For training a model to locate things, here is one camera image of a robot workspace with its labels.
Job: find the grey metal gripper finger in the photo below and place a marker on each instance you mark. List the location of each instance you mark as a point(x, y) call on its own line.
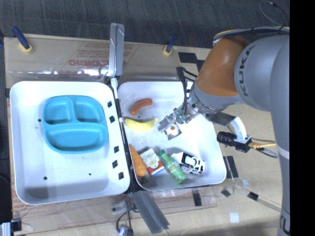
point(164, 125)

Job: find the orange and white carton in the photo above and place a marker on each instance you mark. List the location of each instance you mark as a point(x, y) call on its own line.
point(153, 162)

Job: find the white can with tomato print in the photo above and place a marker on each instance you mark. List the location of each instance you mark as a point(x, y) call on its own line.
point(174, 131)

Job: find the black and white cow carton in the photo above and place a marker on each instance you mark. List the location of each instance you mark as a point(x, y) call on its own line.
point(194, 165)

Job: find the green plastic bottle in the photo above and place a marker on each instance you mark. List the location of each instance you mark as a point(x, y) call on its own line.
point(174, 167)

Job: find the white plastic tray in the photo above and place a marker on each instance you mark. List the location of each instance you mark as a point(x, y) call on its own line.
point(204, 154)
point(69, 176)

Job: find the black cylinder on white bracket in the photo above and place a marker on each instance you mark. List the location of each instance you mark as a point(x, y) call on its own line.
point(229, 138)

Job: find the blue divided plate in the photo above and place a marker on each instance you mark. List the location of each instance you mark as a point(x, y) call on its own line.
point(73, 136)

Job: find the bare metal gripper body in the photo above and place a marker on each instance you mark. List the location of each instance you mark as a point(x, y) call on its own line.
point(187, 112)

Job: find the brown cardboard board red print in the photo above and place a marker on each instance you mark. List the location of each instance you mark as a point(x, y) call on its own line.
point(61, 55)

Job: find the orange carrot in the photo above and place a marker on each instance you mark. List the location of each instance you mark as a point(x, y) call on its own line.
point(138, 162)

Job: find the yellow banana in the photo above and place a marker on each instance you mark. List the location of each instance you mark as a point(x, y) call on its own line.
point(139, 125)

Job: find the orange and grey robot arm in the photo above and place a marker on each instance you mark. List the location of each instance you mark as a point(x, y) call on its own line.
point(258, 77)

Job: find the orange-brown toy sausage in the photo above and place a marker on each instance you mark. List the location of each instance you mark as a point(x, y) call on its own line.
point(140, 106)

